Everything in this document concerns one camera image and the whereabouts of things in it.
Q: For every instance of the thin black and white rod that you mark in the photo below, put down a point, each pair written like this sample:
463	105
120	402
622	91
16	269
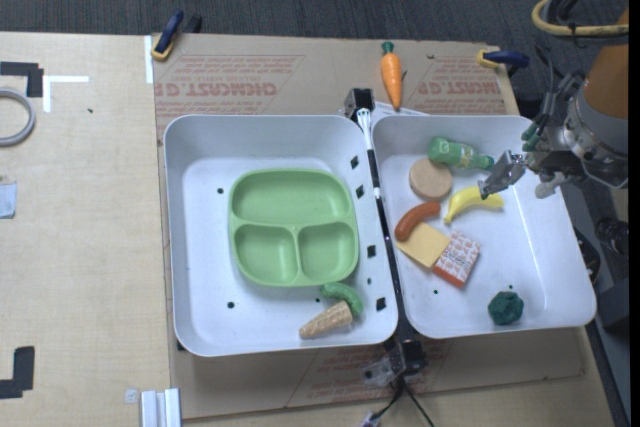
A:
378	195

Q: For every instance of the tan cone with green top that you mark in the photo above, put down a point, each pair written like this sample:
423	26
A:
330	317

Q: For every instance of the grey tape roll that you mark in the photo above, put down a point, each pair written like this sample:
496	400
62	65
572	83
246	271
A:
27	117

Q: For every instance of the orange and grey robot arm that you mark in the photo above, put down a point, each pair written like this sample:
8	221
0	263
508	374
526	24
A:
607	75

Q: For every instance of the green bottle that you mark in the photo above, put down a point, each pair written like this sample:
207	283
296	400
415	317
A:
452	154

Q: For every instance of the orange carrot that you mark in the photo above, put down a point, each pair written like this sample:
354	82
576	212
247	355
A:
391	77

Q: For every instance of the brown cardboard board red print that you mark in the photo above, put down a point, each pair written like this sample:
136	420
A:
240	80

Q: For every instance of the tan round biscuit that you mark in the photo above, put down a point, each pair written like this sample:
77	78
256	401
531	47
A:
430	179

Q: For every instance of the dark green broccoli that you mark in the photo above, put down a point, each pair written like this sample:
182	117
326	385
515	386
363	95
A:
505	308

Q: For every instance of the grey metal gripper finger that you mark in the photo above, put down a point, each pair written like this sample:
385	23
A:
500	167
512	175

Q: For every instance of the orange and white carton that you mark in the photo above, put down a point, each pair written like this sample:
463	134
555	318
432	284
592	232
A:
456	260

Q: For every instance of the black cylinder on white bracket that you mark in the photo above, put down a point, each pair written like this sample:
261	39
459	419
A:
611	232

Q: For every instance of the white plastic tray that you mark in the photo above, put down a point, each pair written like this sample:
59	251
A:
205	225
530	265

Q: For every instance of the yellow banana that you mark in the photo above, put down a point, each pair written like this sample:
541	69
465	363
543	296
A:
467	202

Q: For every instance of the yellow cheese slice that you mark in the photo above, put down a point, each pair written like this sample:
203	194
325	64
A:
425	245

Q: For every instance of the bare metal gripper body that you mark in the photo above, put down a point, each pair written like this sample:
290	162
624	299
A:
575	162

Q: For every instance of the red sausage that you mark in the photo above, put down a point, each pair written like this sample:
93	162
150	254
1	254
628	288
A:
415	219

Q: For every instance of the green divided plate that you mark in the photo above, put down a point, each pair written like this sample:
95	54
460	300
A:
292	227

